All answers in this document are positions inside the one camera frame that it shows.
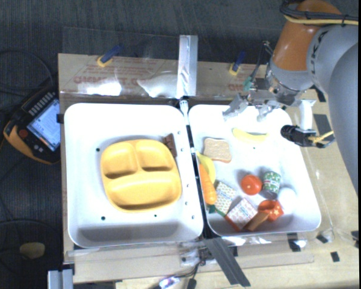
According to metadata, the yellow-brown lump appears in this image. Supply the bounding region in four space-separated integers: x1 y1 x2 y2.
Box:
19 241 46 260

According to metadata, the orange and white carton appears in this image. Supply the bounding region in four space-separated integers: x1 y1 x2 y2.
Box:
224 197 259 232

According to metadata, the yellow banana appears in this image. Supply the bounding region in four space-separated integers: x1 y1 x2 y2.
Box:
195 150 217 185
231 127 270 145

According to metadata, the orange round fruit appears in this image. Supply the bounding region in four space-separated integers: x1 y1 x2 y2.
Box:
240 174 264 196

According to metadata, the yellow divided plate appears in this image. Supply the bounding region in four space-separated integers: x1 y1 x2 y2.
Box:
99 138 183 213

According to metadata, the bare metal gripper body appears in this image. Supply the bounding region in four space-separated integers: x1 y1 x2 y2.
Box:
246 82 304 108

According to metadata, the thin black and white rod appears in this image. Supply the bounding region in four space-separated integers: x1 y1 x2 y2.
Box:
179 99 212 240

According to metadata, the green and white carton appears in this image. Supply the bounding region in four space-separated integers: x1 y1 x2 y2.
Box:
213 181 238 217

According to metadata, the tan bread slice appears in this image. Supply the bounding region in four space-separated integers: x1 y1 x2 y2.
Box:
202 137 232 164

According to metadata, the brown chocolate bar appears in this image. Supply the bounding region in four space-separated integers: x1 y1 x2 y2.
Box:
162 133 179 159

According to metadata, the white egg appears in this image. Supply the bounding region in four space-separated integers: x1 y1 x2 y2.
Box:
276 186 298 212

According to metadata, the brown cardboard board red print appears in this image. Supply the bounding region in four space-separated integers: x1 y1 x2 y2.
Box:
57 52 335 284

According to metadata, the black cylinder on white bracket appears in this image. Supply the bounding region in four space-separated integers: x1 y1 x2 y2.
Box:
280 99 318 148

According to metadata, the orange carrot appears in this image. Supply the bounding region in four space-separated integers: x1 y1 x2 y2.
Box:
197 163 218 206

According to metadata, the white plastic tray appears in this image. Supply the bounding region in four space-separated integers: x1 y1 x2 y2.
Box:
188 104 322 238
63 102 205 249

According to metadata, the green and white can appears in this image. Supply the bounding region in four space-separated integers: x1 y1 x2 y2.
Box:
262 171 282 199

